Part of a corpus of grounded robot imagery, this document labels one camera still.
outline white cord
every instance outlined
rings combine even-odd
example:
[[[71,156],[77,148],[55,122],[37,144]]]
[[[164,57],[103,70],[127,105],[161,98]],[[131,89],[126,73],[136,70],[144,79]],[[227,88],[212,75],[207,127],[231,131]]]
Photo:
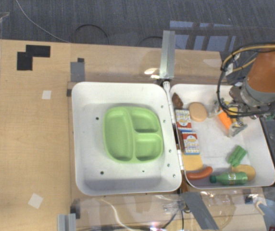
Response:
[[[53,35],[52,33],[48,32],[46,29],[42,28],[40,25],[38,25],[37,23],[35,23],[35,22],[34,22],[32,19],[30,19],[30,17],[28,17],[27,14],[24,12],[24,10],[23,10],[23,8],[21,7],[19,1],[16,0],[16,2],[17,2],[17,4],[18,4],[20,10],[21,10],[22,13],[24,14],[24,16],[25,16],[31,23],[33,23],[35,26],[37,26],[38,28],[40,28],[40,29],[43,30],[44,32],[48,33],[48,34],[51,35],[52,37],[54,37],[54,38],[56,38],[56,39],[58,39],[58,40],[60,40],[60,41],[62,41],[62,42],[70,43],[69,41],[66,41],[66,40],[64,40],[64,39],[61,39],[61,38],[59,38],[59,37]]]
[[[118,214],[117,214],[116,208],[115,208],[110,202],[108,202],[108,201],[106,201],[106,200],[104,200],[104,199],[100,199],[100,200],[103,201],[103,202],[106,202],[107,204],[109,204],[109,205],[112,207],[112,209],[113,209],[113,211],[114,211],[115,219],[116,219],[116,221],[118,222],[119,225],[121,225],[122,227],[126,228],[127,230],[133,231],[133,229],[129,228],[128,226],[126,226],[125,224],[123,224],[123,223],[120,221],[120,219],[119,219],[119,217],[118,217]]]

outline white tape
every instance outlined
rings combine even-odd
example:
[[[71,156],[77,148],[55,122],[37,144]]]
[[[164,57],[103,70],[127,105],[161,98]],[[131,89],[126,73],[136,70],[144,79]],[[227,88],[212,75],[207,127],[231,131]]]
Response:
[[[241,87],[242,86],[242,82],[237,82],[234,86],[235,87]]]
[[[170,29],[172,28],[188,28],[192,27],[193,22],[187,22],[187,21],[170,21]]]
[[[41,203],[43,201],[43,198],[37,195],[36,193],[33,193],[30,201],[28,201],[28,204],[36,209],[39,209]]]
[[[239,59],[240,54],[241,54],[241,53],[238,53],[238,54],[236,54],[236,55],[234,56],[234,60],[235,60],[235,61]]]
[[[234,67],[234,65],[232,63],[228,65],[227,71],[225,72],[225,76],[228,76],[229,74],[231,74],[233,72],[233,67]]]
[[[42,99],[51,99],[51,90],[44,90],[42,93]]]

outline toy sausage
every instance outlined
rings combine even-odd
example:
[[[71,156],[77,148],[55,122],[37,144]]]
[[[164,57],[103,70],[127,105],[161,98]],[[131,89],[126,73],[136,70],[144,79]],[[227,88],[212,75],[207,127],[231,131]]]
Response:
[[[198,173],[187,173],[187,179],[188,180],[200,180],[203,178],[206,178],[207,176],[210,176],[210,174],[213,172],[213,168],[208,166],[204,168],[201,172]]]

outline black cable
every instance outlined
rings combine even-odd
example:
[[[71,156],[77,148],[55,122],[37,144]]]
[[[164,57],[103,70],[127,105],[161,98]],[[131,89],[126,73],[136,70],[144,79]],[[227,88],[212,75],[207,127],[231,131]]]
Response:
[[[228,109],[228,107],[225,105],[225,103],[221,102],[221,98],[220,98],[220,86],[221,86],[221,83],[222,83],[222,80],[225,76],[225,72],[226,72],[226,69],[227,69],[227,66],[229,65],[230,61],[231,60],[234,60],[235,62],[235,59],[234,59],[234,56],[236,54],[234,54],[234,52],[240,50],[240,49],[243,49],[245,47],[248,47],[248,46],[264,46],[265,44],[275,44],[275,42],[264,42],[262,44],[260,43],[254,43],[254,44],[249,44],[249,45],[245,45],[245,46],[241,46],[239,47],[237,50],[233,51],[231,53],[231,55],[233,56],[230,60],[228,60],[225,65],[223,65],[222,63],[222,66],[221,66],[221,74],[220,74],[220,77],[219,77],[219,80],[218,80],[218,85],[217,85],[217,99],[218,99],[218,102],[219,102],[219,105],[220,107],[222,108],[222,110],[230,117],[230,118],[238,118],[238,117],[245,117],[245,116],[253,116],[253,115],[263,115],[263,114],[266,114],[268,113],[269,111],[256,111],[256,112],[238,112],[238,111],[233,111],[233,110],[230,110]]]
[[[182,222],[182,228],[181,231],[185,230],[185,219],[184,219],[184,213],[181,211],[181,222]]]
[[[147,37],[145,37],[145,38],[143,38],[143,39],[141,39],[137,44],[136,44],[136,46],[139,46],[140,44],[141,44],[141,42],[143,42],[143,41],[145,41],[145,40],[147,40],[147,39],[163,39],[163,37],[161,37],[161,36],[147,36]]]
[[[162,226],[162,229],[165,229],[174,220],[175,216],[177,215],[177,212],[173,214],[172,218]]]
[[[95,25],[95,24],[87,23],[87,24],[83,24],[83,25],[78,26],[77,29],[74,32],[74,36],[75,36],[75,34],[77,33],[78,30],[80,30],[81,28],[83,28],[85,26],[93,26],[93,27],[98,28],[99,30],[101,30],[104,33],[107,40],[108,40],[108,45],[110,45],[110,39],[109,39],[108,34],[100,26]]]

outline green divided plate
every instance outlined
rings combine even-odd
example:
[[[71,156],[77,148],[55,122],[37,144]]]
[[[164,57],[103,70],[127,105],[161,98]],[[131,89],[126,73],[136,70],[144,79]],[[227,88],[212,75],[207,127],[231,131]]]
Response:
[[[109,109],[103,120],[103,140],[108,156],[116,162],[149,162],[163,152],[159,119],[146,108],[120,106]]]

